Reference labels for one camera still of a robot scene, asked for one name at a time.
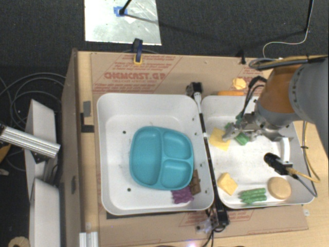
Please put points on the orange carrot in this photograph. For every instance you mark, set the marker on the orange carrot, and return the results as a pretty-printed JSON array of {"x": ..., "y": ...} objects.
[{"x": 231, "y": 93}]

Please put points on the thin black and white rod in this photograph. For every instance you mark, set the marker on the thin black and white rod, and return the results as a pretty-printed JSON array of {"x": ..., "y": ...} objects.
[{"x": 207, "y": 143}]

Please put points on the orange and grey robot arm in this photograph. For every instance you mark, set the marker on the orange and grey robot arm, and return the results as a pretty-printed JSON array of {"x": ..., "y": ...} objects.
[{"x": 306, "y": 86}]

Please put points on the yellow cheese wedge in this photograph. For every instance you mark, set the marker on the yellow cheese wedge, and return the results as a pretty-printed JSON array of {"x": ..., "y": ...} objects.
[{"x": 227, "y": 184}]

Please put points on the brown chocolate bar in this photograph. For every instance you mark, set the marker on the brown chocolate bar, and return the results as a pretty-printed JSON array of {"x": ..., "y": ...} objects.
[{"x": 196, "y": 184}]

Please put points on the tan round biscuit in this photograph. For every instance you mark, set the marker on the tan round biscuit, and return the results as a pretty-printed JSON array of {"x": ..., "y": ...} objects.
[{"x": 279, "y": 188}]

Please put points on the blue divided plate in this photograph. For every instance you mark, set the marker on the blue divided plate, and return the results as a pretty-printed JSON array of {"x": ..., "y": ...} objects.
[{"x": 146, "y": 156}]

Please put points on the yellow cheese slice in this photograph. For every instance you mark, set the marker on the yellow cheese slice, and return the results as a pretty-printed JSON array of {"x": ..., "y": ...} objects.
[{"x": 218, "y": 141}]

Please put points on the brown cardboard board red print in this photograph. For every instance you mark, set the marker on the brown cardboard board red print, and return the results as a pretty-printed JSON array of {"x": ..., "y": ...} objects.
[{"x": 154, "y": 71}]

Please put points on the pale yellow chip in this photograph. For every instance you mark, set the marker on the pale yellow chip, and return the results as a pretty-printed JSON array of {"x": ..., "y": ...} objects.
[{"x": 239, "y": 83}]

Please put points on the green beans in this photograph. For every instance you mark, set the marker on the green beans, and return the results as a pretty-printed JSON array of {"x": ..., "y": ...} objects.
[{"x": 253, "y": 195}]

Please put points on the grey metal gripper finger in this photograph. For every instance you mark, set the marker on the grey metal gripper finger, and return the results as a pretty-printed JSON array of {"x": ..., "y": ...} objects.
[
  {"x": 252, "y": 137},
  {"x": 230, "y": 132}
]

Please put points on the white plastic tray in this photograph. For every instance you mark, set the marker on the white plastic tray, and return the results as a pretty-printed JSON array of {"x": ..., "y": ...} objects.
[
  {"x": 246, "y": 163},
  {"x": 115, "y": 150}
]

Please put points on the small green ribbed vegetable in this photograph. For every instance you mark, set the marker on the small green ribbed vegetable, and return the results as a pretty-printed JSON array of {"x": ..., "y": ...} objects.
[{"x": 241, "y": 138}]

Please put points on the purple grapes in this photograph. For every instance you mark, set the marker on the purple grapes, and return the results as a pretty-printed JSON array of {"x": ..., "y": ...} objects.
[{"x": 182, "y": 195}]

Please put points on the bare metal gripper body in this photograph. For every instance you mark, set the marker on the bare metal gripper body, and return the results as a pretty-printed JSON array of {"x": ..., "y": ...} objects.
[{"x": 253, "y": 125}]

